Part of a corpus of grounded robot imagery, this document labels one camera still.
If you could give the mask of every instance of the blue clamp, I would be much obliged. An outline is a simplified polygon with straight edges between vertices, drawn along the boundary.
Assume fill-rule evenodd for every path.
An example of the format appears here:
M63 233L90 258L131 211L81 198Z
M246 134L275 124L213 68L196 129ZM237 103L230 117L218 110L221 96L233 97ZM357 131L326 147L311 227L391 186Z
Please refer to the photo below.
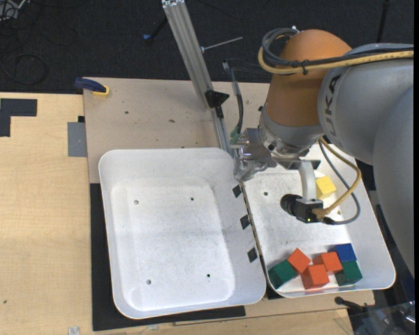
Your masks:
M107 96L109 94L109 87L87 78L77 77L73 86L75 88L87 89L95 96Z

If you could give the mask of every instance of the yellow block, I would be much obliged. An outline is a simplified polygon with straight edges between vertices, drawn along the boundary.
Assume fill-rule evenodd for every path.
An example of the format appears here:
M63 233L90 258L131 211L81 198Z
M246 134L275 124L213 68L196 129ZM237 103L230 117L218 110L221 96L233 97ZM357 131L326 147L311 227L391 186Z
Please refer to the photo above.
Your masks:
M323 200L331 196L337 188L329 176L319 177L315 180L316 183L316 198Z

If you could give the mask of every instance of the yellow cable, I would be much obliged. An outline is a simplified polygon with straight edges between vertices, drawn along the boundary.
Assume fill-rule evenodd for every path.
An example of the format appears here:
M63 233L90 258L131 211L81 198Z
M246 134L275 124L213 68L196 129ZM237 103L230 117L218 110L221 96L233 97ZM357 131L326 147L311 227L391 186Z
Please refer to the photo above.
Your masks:
M358 64L366 64L369 62L377 62L377 61L386 61L390 59L414 58L414 51L397 51L397 52L386 52L386 53L381 53L381 54L374 54L372 56L359 57L356 59L350 59L346 61L338 61L338 62L330 62L327 64L305 66L305 68L303 67L275 68L265 63L264 57L263 57L263 51L264 49L261 47L258 53L258 61L259 61L260 66L267 72L274 73L277 75L292 75L293 73L303 73L304 70L310 71L310 70L328 69L328 68L335 68L335 67L354 66Z
M357 172L357 177L354 181L354 183L351 185L351 187L333 204L331 204L329 207L325 209L313 209L312 213L314 213L318 220L322 220L327 214L329 214L335 207L337 207L339 204L341 204L357 187L357 185L360 183L360 180L362 179L362 172L360 169L352 164L350 161L346 160L343 156L338 154L333 148L330 147L330 145L323 139L320 139L321 143L325 146L326 149L328 149L331 153L333 153L337 158L339 158L341 161L346 163L347 165L351 166L355 172Z

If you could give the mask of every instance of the blue block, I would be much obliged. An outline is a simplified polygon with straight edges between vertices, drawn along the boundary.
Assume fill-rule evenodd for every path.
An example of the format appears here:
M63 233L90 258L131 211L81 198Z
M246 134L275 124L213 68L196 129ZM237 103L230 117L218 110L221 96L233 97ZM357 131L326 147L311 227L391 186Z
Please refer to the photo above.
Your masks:
M332 247L330 250L337 252L340 262L348 262L350 260L357 260L357 257L355 256L354 248L352 247L352 244L350 243L337 244L336 246Z

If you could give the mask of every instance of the green block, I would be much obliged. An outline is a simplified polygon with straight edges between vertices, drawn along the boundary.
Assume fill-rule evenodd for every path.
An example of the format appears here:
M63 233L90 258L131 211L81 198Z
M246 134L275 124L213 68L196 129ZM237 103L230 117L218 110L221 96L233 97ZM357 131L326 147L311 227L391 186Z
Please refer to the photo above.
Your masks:
M341 262L343 270L335 274L338 285L353 285L356 284L362 276L362 272L355 260Z
M287 260L284 260L271 268L268 271L268 276L272 285L277 289L285 282L294 279L297 274L292 265Z

